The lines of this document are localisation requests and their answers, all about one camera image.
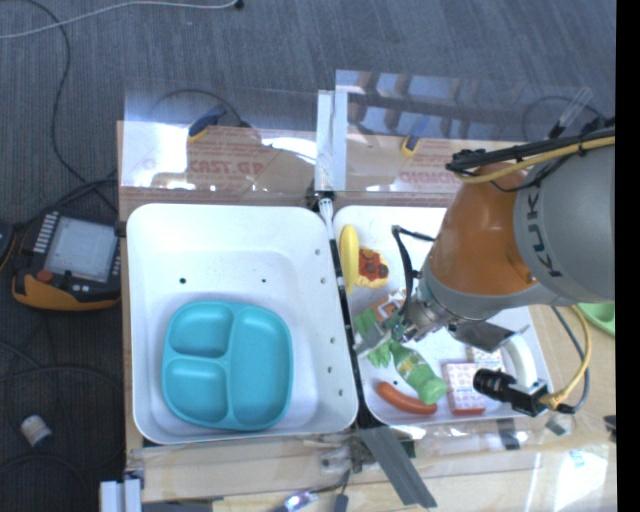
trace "toy food package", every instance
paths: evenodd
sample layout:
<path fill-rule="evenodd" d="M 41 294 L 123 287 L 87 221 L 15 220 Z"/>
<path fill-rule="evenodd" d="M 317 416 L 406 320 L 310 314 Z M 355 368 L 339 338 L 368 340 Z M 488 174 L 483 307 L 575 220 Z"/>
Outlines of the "toy food package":
<path fill-rule="evenodd" d="M 354 318 L 353 323 L 356 331 L 364 335 L 373 324 L 383 322 L 393 316 L 393 314 L 402 307 L 404 300 L 404 288 L 388 293 L 385 297 L 372 304 Z M 386 368 L 391 361 L 389 343 L 385 343 L 376 350 L 371 351 L 367 355 L 367 359 L 369 359 L 371 364 L 376 368 Z"/>
<path fill-rule="evenodd" d="M 504 371 L 504 360 L 500 349 L 494 352 L 486 352 L 479 348 L 467 347 L 467 359 L 475 363 L 478 368 L 487 368 L 493 371 Z"/>
<path fill-rule="evenodd" d="M 360 247 L 358 254 L 357 286 L 378 289 L 389 282 L 389 264 L 382 254 L 367 247 Z"/>
<path fill-rule="evenodd" d="M 486 409 L 485 398 L 473 389 L 476 363 L 444 363 L 442 376 L 447 383 L 447 401 L 455 416 L 482 414 Z"/>

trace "yellow cable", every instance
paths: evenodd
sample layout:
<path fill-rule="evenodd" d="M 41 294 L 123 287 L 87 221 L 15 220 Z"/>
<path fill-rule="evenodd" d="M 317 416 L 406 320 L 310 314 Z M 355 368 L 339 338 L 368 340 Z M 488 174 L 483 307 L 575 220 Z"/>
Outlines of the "yellow cable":
<path fill-rule="evenodd" d="M 576 371 L 575 375 L 569 381 L 569 384 L 564 387 L 564 389 L 556 391 L 555 393 L 544 395 L 540 398 L 540 403 L 553 410 L 555 410 L 558 405 L 564 402 L 569 394 L 573 391 L 573 389 L 578 385 L 578 382 L 580 382 L 580 379 L 584 376 L 584 372 L 587 370 L 589 361 L 591 360 L 591 330 L 589 329 L 589 324 L 587 323 L 587 320 L 582 312 L 576 306 L 571 306 L 571 310 L 578 316 L 578 319 L 582 324 L 582 329 L 584 330 L 584 357 L 582 359 L 582 364 L 578 368 L 578 371 Z"/>
<path fill-rule="evenodd" d="M 602 137 L 600 139 L 586 141 L 586 142 L 583 142 L 582 144 L 571 144 L 563 148 L 547 151 L 546 153 L 541 153 L 539 155 L 529 158 L 528 160 L 523 160 L 522 162 L 518 162 L 516 164 L 510 165 L 509 167 L 505 167 L 504 169 L 500 169 L 499 171 L 492 172 L 491 174 L 485 174 L 482 176 L 469 176 L 467 174 L 455 173 L 455 175 L 459 180 L 461 180 L 464 183 L 471 183 L 471 184 L 486 183 L 488 181 L 493 181 L 497 178 L 506 176 L 507 174 L 511 174 L 513 172 L 519 171 L 526 167 L 530 167 L 531 165 L 539 164 L 541 162 L 546 162 L 547 160 L 552 160 L 554 158 L 559 158 L 561 156 L 577 153 L 581 150 L 601 148 L 604 146 L 612 146 L 612 145 L 615 145 L 615 143 L 616 143 L 616 137 L 615 135 L 612 135 L 610 137 Z"/>

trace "gray carpet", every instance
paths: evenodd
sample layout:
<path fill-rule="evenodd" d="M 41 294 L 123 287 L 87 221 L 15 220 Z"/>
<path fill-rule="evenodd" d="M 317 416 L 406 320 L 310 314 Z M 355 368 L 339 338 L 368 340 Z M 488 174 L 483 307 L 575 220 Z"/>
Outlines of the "gray carpet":
<path fill-rule="evenodd" d="M 337 70 L 507 84 L 474 100 L 485 103 L 508 101 L 495 91 L 522 84 L 533 92 L 517 105 L 523 122 L 500 127 L 506 140 L 543 138 L 550 126 L 533 121 L 533 107 L 559 115 L 581 87 L 593 97 L 576 126 L 615 116 L 615 0 L 246 0 L 244 9 L 216 11 L 131 5 L 3 38 L 115 4 L 0 2 L 0 221 L 24 223 L 82 183 L 113 177 L 116 123 L 141 83 L 149 91 L 160 84 L 150 99 L 209 91 L 246 122 L 273 128 L 314 130 L 316 93 L 335 87 Z M 115 187 L 103 184 L 70 206 L 115 219 Z M 121 311 L 33 310 L 13 299 L 10 283 L 6 265 L 0 509 L 98 510 L 99 482 L 121 478 L 124 466 Z M 17 430 L 33 413 L 53 432 L 46 454 Z"/>

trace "yellow banana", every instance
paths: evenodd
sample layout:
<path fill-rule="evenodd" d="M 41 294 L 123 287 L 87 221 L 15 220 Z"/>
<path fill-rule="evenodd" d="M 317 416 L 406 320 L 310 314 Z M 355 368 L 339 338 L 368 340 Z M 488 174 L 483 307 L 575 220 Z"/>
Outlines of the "yellow banana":
<path fill-rule="evenodd" d="M 358 233 L 356 228 L 347 224 L 340 233 L 340 262 L 342 264 L 342 274 L 344 276 L 347 294 L 353 292 L 353 285 L 358 280 L 358 264 L 360 256 L 360 245 L 358 243 Z"/>

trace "black cable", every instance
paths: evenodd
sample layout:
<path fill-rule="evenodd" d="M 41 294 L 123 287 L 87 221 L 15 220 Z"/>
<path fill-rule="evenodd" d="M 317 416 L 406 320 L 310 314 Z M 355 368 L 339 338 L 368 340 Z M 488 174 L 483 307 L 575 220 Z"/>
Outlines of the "black cable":
<path fill-rule="evenodd" d="M 22 1 L 27 2 L 27 3 L 31 4 L 31 5 L 33 5 L 34 7 L 40 9 L 41 11 L 45 12 L 55 23 L 60 23 L 60 20 L 58 19 L 58 17 L 55 14 L 53 14 L 53 12 L 51 12 L 44 5 L 39 4 L 35 0 L 22 0 Z M 60 106 L 60 98 L 62 96 L 62 91 L 63 91 L 64 85 L 65 85 L 65 83 L 67 81 L 67 77 L 69 76 L 69 70 L 71 69 L 71 43 L 69 42 L 69 35 L 67 34 L 67 31 L 64 29 L 64 27 L 62 25 L 58 25 L 58 29 L 60 30 L 60 32 L 62 33 L 62 36 L 64 37 L 64 44 L 65 44 L 65 49 L 66 49 L 66 61 L 65 61 L 65 66 L 64 66 L 64 71 L 62 73 L 62 77 L 61 77 L 60 81 L 58 82 L 58 88 L 56 90 L 55 100 L 53 102 L 53 112 L 51 114 L 51 124 L 50 124 L 51 144 L 53 146 L 53 151 L 54 151 L 56 157 L 58 158 L 60 163 L 64 166 L 64 168 L 70 174 L 72 174 L 77 179 L 79 179 L 81 182 L 86 183 L 87 180 L 78 171 L 76 171 L 65 160 L 65 158 L 62 156 L 62 153 L 60 152 L 60 149 L 58 148 L 58 143 L 57 143 L 57 140 L 56 140 L 56 117 L 57 117 L 58 109 L 59 109 L 59 106 Z M 109 199 L 107 199 L 100 192 L 96 192 L 96 194 L 113 211 L 115 211 L 117 213 L 118 209 L 111 203 L 111 201 L 109 201 Z"/>
<path fill-rule="evenodd" d="M 524 140 L 528 140 L 529 136 L 527 134 L 527 129 L 526 129 L 526 123 L 527 123 L 527 117 L 529 116 L 529 114 L 531 113 L 531 111 L 536 108 L 537 106 L 539 106 L 541 103 L 546 102 L 546 101 L 564 101 L 567 103 L 571 103 L 573 100 L 571 98 L 568 98 L 566 96 L 560 96 L 560 95 L 547 95 L 547 96 L 542 96 L 541 98 L 538 98 L 536 101 L 531 102 L 529 105 L 527 105 L 527 107 L 524 109 L 524 112 L 522 113 L 522 120 L 520 121 L 520 127 L 522 129 L 522 136 L 524 138 Z M 594 115 L 596 115 L 599 119 L 604 120 L 604 116 L 595 108 L 593 108 L 590 105 L 584 104 L 584 103 L 579 103 L 579 105 L 590 111 L 591 113 L 593 113 Z"/>
<path fill-rule="evenodd" d="M 17 223 L 14 225 L 14 227 L 16 228 L 17 231 L 21 231 L 23 229 L 28 228 L 38 217 L 40 217 L 41 212 L 48 209 L 48 208 L 55 208 L 55 207 L 60 207 L 60 206 L 66 206 L 69 203 L 76 201 L 77 199 L 80 199 L 81 197 L 94 192 L 97 187 L 99 187 L 100 185 L 104 185 L 104 184 L 115 184 L 117 185 L 118 180 L 116 178 L 102 178 L 102 179 L 97 179 L 97 180 L 93 180 L 93 181 L 87 181 L 81 185 L 78 185 L 77 187 L 75 187 L 74 189 L 70 190 L 69 192 L 67 192 L 65 195 L 63 195 L 62 197 L 60 197 L 59 199 L 57 199 L 54 203 L 50 204 L 49 206 L 45 206 L 44 208 L 42 208 L 40 210 L 40 212 L 38 212 L 37 214 L 35 214 L 33 217 L 31 217 L 29 220 L 25 221 L 25 222 L 21 222 L 21 223 Z"/>
<path fill-rule="evenodd" d="M 489 152 L 484 150 L 463 150 L 453 155 L 452 161 L 445 165 L 445 169 L 453 172 L 463 172 L 466 169 L 504 162 L 506 160 L 521 161 L 527 156 L 539 155 L 574 144 L 580 144 L 581 142 L 615 136 L 615 133 L 615 127 L 609 127 L 582 135 L 558 137 Z"/>
<path fill-rule="evenodd" d="M 580 343 L 578 342 L 578 340 L 576 339 L 575 335 L 573 334 L 573 331 L 571 330 L 571 327 L 569 327 L 569 324 L 567 323 L 567 321 L 564 319 L 564 317 L 560 314 L 560 312 L 558 311 L 557 308 L 555 307 L 551 307 L 551 310 L 555 313 L 556 317 L 558 317 L 558 320 L 560 321 L 560 323 L 562 324 L 562 326 L 564 327 L 565 331 L 567 331 L 567 334 L 569 335 L 569 338 L 571 338 L 571 341 L 573 342 L 573 345 L 576 347 L 576 350 L 578 351 L 578 354 L 580 355 L 580 361 L 583 362 L 584 361 L 584 351 L 582 350 L 582 347 L 580 346 Z M 584 371 L 584 385 L 582 388 L 582 395 L 580 397 L 580 400 L 578 401 L 577 404 L 571 406 L 571 405 L 567 405 L 567 404 L 559 404 L 558 407 L 556 408 L 557 412 L 561 412 L 563 414 L 575 414 L 586 402 L 587 400 L 587 395 L 589 394 L 589 388 L 590 388 L 590 375 L 589 375 L 589 368 L 587 367 Z"/>
<path fill-rule="evenodd" d="M 422 233 L 409 231 L 398 225 L 391 227 L 391 234 L 393 235 L 393 238 L 398 244 L 398 250 L 400 251 L 400 258 L 402 260 L 402 268 L 404 270 L 404 281 L 405 281 L 405 288 L 406 288 L 405 300 L 402 303 L 402 306 L 400 306 L 400 309 L 398 310 L 398 315 L 402 316 L 406 309 L 406 305 L 409 302 L 409 299 L 411 298 L 411 294 L 413 293 L 413 279 L 415 277 L 415 273 L 413 270 L 413 266 L 411 265 L 411 257 L 409 256 L 409 252 L 407 251 L 407 248 L 405 247 L 404 243 L 400 239 L 400 235 L 401 234 L 410 235 L 414 238 L 418 238 L 420 240 L 426 240 L 428 242 L 433 242 L 435 241 L 435 239 L 429 235 L 423 235 Z"/>
<path fill-rule="evenodd" d="M 492 180 L 489 183 L 491 183 L 501 192 L 519 192 L 520 190 L 524 190 L 526 188 L 539 187 L 544 179 L 548 178 L 551 174 L 560 169 L 560 167 L 562 167 L 572 156 L 573 155 L 564 155 L 552 164 L 545 165 L 529 183 L 520 185 L 518 187 L 504 188 L 500 186 L 495 180 Z"/>
<path fill-rule="evenodd" d="M 45 314 L 41 314 L 41 319 L 42 319 L 42 324 L 44 325 L 44 331 L 45 331 L 46 338 L 47 338 L 47 344 L 49 346 L 49 353 L 51 354 L 51 364 L 53 366 L 57 366 L 58 361 L 57 361 L 57 358 L 56 358 L 56 351 L 55 351 L 55 348 L 53 346 L 53 336 L 51 334 L 51 326 L 49 325 L 48 318 L 47 318 L 47 316 Z M 63 397 L 62 397 L 62 390 L 60 388 L 60 382 L 59 382 L 58 376 L 57 375 L 52 375 L 50 377 L 50 379 L 54 381 L 54 383 L 55 383 L 55 391 L 56 391 L 56 393 L 55 393 L 56 400 L 53 401 L 54 410 L 53 410 L 53 412 L 51 414 L 51 418 L 53 420 L 55 420 L 55 418 L 56 418 L 55 405 L 57 403 L 62 404 L 62 408 L 61 408 L 62 409 L 62 413 L 61 414 L 62 414 L 62 420 L 63 420 L 63 422 L 65 423 L 65 426 L 66 426 L 67 450 L 71 450 L 71 446 L 72 446 L 71 443 L 72 443 L 72 439 L 74 438 L 74 430 L 73 430 L 73 425 L 72 425 L 72 422 L 71 422 L 71 417 L 70 417 L 70 415 L 69 415 L 69 413 L 67 411 L 66 406 L 64 405 L 65 402 L 64 402 Z M 10 384 L 7 383 L 6 386 L 5 386 L 5 389 L 8 389 L 9 386 L 10 386 Z M 69 459 L 71 461 L 73 461 L 73 459 L 74 459 L 73 455 L 70 455 Z M 69 496 L 69 499 L 71 499 L 71 496 L 72 496 L 72 489 L 73 489 L 72 485 L 73 485 L 73 482 L 71 480 L 69 480 L 68 483 L 67 483 L 67 496 Z"/>
<path fill-rule="evenodd" d="M 53 463 L 67 469 L 80 483 L 80 488 L 82 490 L 84 501 L 87 506 L 87 508 L 80 507 L 80 510 L 87 511 L 87 510 L 93 509 L 93 507 L 90 506 L 90 504 L 92 503 L 92 500 L 91 500 L 91 494 L 89 492 L 89 485 L 87 484 L 87 481 L 82 476 L 80 471 L 78 471 L 78 469 L 73 464 L 66 461 L 62 457 L 58 457 L 57 455 L 52 455 L 48 453 L 38 453 L 38 454 L 30 453 L 28 455 L 22 455 L 20 457 L 9 460 L 7 462 L 3 462 L 0 465 L 0 474 L 6 473 L 8 471 L 12 471 L 15 469 L 16 466 L 21 466 L 29 462 L 48 462 L 48 463 Z"/>
<path fill-rule="evenodd" d="M 39 324 L 38 326 L 35 327 L 35 329 L 30 332 L 27 336 L 26 336 L 26 344 L 28 345 L 29 343 L 31 343 L 33 341 L 33 338 L 35 338 L 35 336 L 38 334 L 38 332 L 41 330 L 42 328 L 42 324 Z M 14 372 L 15 372 L 15 366 L 17 364 L 18 361 L 18 357 L 21 354 L 16 353 L 16 351 L 13 350 L 13 345 L 10 345 L 11 349 L 9 350 L 12 355 L 13 358 L 9 361 L 9 368 L 7 370 L 7 372 L 4 374 L 4 377 L 8 377 L 10 378 Z M 29 362 L 30 364 L 36 364 L 31 358 L 23 358 L 26 359 L 27 362 Z M 5 403 L 7 404 L 7 410 L 5 411 L 5 418 L 7 418 L 9 425 L 12 427 L 13 431 L 17 434 L 17 436 L 21 439 L 23 439 L 23 441 L 25 441 L 25 443 L 27 443 L 27 440 L 24 438 L 24 436 L 22 435 L 21 431 L 20 431 L 20 425 L 15 421 L 13 415 L 9 414 L 9 406 L 12 403 L 11 400 L 11 395 L 9 393 L 9 386 L 5 386 L 4 388 L 4 400 Z"/>
<path fill-rule="evenodd" d="M 214 99 L 222 102 L 229 109 L 229 111 L 238 119 L 238 126 L 239 127 L 251 128 L 251 125 L 240 116 L 238 111 L 235 109 L 235 107 L 231 103 L 229 103 L 226 99 L 224 99 L 219 94 L 215 94 L 215 93 L 213 93 L 211 91 L 207 91 L 205 89 L 185 88 L 185 89 L 178 89 L 178 90 L 175 90 L 175 91 L 171 91 L 171 92 L 165 94 L 164 96 L 162 96 L 158 101 L 156 101 L 153 104 L 153 106 L 149 109 L 149 115 L 151 115 L 153 113 L 153 111 L 158 107 L 158 105 L 160 105 L 160 103 L 162 103 L 163 101 L 168 100 L 169 98 L 172 98 L 173 96 L 177 96 L 179 94 L 204 94 L 205 96 L 209 96 L 211 98 L 214 98 Z"/>
<path fill-rule="evenodd" d="M 351 476 L 351 470 L 347 471 L 346 474 L 343 476 L 344 484 L 342 484 L 342 488 L 340 489 L 340 494 L 344 494 L 344 492 L 347 490 L 347 485 L 349 485 L 350 476 Z"/>
<path fill-rule="evenodd" d="M 14 347 L 13 345 L 11 345 L 10 343 L 6 343 L 4 341 L 0 341 L 0 347 L 8 350 L 9 352 L 12 352 L 14 355 L 19 356 L 21 358 L 23 358 L 24 360 L 26 360 L 27 362 L 29 362 L 34 369 L 33 370 L 24 370 L 21 372 L 14 372 L 12 371 L 10 374 L 8 375 L 3 375 L 0 377 L 0 383 L 9 383 L 12 382 L 13 380 L 17 380 L 18 378 L 21 377 L 25 377 L 25 376 L 30 376 L 30 375 L 39 375 L 39 374 L 45 374 L 48 376 L 49 373 L 58 373 L 58 372 L 75 372 L 75 373 L 80 373 L 80 374 L 84 374 L 84 375 L 90 375 L 94 378 L 97 378 L 99 380 L 102 380 L 103 382 L 106 382 L 110 387 L 112 387 L 115 391 L 118 392 L 118 394 L 122 393 L 122 386 L 120 384 L 118 384 L 117 382 L 113 381 L 112 379 L 110 379 L 109 377 L 105 376 L 104 374 L 98 372 L 97 370 L 91 369 L 91 368 L 85 368 L 85 367 L 78 367 L 78 366 L 62 366 L 62 365 L 56 365 L 56 366 L 41 366 L 37 361 L 35 361 L 31 356 L 29 356 L 28 354 L 26 354 L 24 351 L 22 351 L 21 349 Z M 59 394 L 56 394 L 58 401 L 61 403 L 61 405 L 63 406 L 63 414 L 64 414 L 64 419 L 67 423 L 67 430 L 69 433 L 71 433 L 71 426 L 70 426 L 70 415 L 68 413 L 68 411 L 66 410 L 66 407 L 64 407 L 64 402 L 62 401 L 62 398 Z M 98 462 L 98 463 L 94 463 L 91 465 L 87 465 L 87 466 L 77 466 L 78 470 L 80 471 L 89 471 L 89 470 L 94 470 L 94 469 L 98 469 L 101 467 L 106 466 L 107 464 L 111 463 L 113 460 L 115 460 L 117 457 L 122 456 L 122 454 L 124 453 L 124 446 L 123 447 L 118 447 L 117 452 L 109 455 L 107 458 L 105 458 L 104 460 Z"/>

